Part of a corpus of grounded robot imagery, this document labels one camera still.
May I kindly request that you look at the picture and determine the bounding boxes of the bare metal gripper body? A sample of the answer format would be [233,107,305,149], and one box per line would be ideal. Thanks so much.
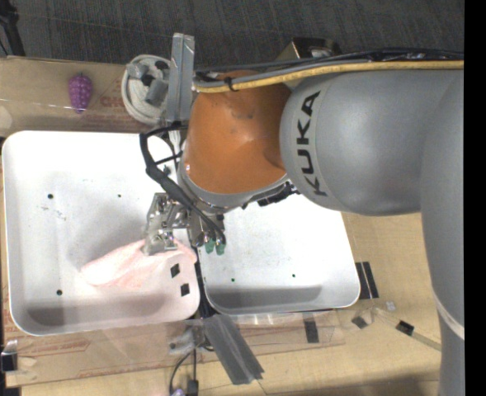
[146,191,227,245]

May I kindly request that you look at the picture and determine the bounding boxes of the pink cloth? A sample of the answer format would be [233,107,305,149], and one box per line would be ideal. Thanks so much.
[79,237,198,290]

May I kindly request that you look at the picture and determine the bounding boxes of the thin black rod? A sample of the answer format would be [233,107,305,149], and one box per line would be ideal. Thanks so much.
[194,257,210,319]

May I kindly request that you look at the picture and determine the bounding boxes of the white plastic tray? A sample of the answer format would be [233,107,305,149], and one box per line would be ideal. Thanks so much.
[1,129,203,337]
[196,202,361,316]

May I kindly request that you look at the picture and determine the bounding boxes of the purple grapes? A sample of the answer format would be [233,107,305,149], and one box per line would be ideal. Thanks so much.
[68,72,93,114]

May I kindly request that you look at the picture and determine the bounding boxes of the brown cardboard board red print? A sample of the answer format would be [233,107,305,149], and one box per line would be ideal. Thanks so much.
[0,54,347,389]

